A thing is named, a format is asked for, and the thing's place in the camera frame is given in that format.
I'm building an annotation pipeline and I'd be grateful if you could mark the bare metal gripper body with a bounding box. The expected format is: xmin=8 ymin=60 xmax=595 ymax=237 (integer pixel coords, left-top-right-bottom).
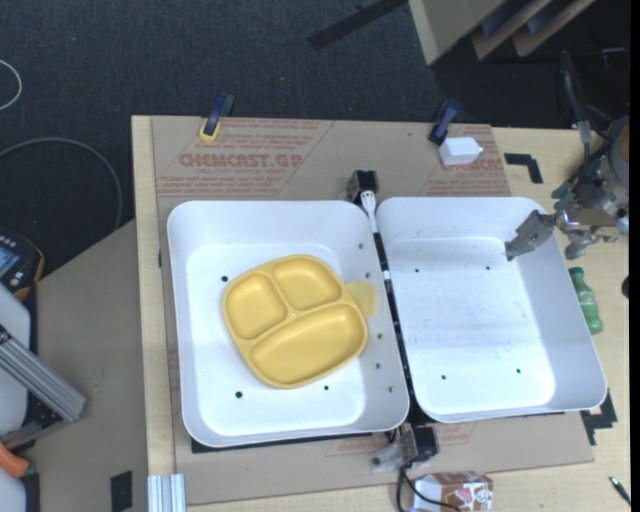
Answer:
xmin=554 ymin=170 xmax=631 ymax=243

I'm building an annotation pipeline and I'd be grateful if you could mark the green plastic bottle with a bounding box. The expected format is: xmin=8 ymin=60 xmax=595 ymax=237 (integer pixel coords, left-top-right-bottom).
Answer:
xmin=568 ymin=266 xmax=605 ymax=336

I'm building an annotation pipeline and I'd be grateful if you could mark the white plastic tray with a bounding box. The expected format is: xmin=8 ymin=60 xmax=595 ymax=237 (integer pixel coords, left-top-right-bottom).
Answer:
xmin=166 ymin=199 xmax=411 ymax=449
xmin=374 ymin=196 xmax=609 ymax=425

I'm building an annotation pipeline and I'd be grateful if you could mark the small white box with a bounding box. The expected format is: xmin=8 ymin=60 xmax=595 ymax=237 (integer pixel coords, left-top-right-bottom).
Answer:
xmin=438 ymin=135 xmax=485 ymax=167

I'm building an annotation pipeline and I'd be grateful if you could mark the thin black and white rod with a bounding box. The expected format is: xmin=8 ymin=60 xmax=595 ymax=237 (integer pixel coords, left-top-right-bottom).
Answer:
xmin=359 ymin=190 xmax=419 ymax=427

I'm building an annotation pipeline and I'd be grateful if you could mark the yellow divided plate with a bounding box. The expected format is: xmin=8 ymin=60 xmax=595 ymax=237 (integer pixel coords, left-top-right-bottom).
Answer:
xmin=221 ymin=253 xmax=370 ymax=391

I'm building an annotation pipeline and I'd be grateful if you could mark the brown cardboard board red print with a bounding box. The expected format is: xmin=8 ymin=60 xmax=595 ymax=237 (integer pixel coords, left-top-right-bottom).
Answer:
xmin=149 ymin=115 xmax=596 ymax=506

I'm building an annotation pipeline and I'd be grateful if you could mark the brown and white carton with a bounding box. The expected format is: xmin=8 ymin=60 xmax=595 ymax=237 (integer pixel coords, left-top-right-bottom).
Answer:
xmin=412 ymin=471 xmax=495 ymax=512

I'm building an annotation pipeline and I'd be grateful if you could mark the black block with thin wires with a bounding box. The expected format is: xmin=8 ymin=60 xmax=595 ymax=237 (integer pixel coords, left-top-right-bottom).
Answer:
xmin=339 ymin=169 xmax=380 ymax=203
xmin=370 ymin=423 xmax=441 ymax=474

